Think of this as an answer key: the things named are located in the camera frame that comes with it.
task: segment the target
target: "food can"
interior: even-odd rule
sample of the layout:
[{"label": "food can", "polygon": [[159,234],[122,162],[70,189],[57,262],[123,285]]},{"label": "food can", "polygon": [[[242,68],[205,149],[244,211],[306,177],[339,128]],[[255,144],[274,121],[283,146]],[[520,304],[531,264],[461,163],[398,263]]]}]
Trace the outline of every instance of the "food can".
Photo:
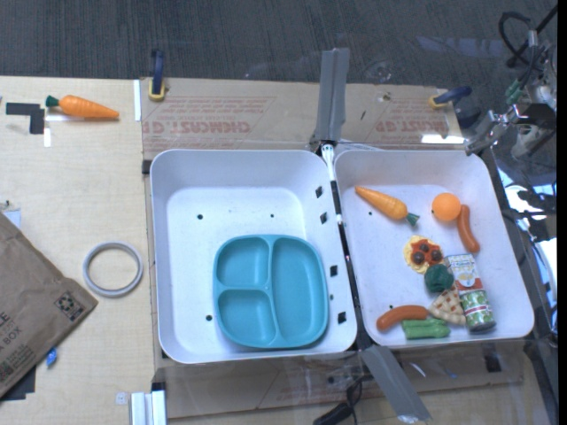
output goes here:
[{"label": "food can", "polygon": [[496,326],[486,290],[470,253],[445,257],[445,265],[454,275],[454,286],[470,332],[483,332]]}]

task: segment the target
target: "teal plate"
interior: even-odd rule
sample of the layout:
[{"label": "teal plate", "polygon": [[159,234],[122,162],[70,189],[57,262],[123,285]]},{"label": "teal plate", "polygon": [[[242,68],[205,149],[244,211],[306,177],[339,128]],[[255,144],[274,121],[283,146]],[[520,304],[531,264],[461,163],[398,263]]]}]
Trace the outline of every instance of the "teal plate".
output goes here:
[{"label": "teal plate", "polygon": [[329,303],[314,247],[293,236],[228,240],[214,258],[214,307],[219,327],[237,344],[297,348],[327,328]]}]

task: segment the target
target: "brown bag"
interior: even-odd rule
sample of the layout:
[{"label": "brown bag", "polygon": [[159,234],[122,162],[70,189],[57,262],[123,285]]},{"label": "brown bag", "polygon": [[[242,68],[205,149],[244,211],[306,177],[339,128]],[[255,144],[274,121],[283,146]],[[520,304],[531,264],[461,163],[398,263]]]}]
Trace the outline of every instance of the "brown bag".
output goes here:
[{"label": "brown bag", "polygon": [[0,212],[0,397],[96,306]]}]

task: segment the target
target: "orange fruit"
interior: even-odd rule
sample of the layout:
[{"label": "orange fruit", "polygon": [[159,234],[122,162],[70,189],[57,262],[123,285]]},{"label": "orange fruit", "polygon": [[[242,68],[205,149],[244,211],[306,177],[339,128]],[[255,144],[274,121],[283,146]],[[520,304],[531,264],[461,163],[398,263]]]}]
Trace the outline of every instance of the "orange fruit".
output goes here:
[{"label": "orange fruit", "polygon": [[439,220],[455,220],[461,212],[461,200],[450,192],[443,192],[433,198],[431,212]]}]

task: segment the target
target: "yellow clamp pad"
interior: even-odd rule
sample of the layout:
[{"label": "yellow clamp pad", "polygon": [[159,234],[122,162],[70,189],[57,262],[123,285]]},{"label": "yellow clamp pad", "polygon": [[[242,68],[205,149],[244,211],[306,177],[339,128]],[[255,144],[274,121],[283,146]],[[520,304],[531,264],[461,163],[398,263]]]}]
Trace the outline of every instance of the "yellow clamp pad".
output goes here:
[{"label": "yellow clamp pad", "polygon": [[151,89],[153,88],[153,79],[150,79],[150,87],[148,88],[148,97],[152,100],[152,101],[163,101],[163,98],[166,97],[166,83],[165,81],[161,81],[161,89],[159,90],[158,94],[154,94],[151,92]]},{"label": "yellow clamp pad", "polygon": [[427,100],[427,103],[430,105],[430,107],[433,110],[437,110],[437,109],[442,109],[443,107],[447,106],[447,103],[442,103],[442,104],[437,104],[433,99],[435,99],[436,96],[432,96]]}]

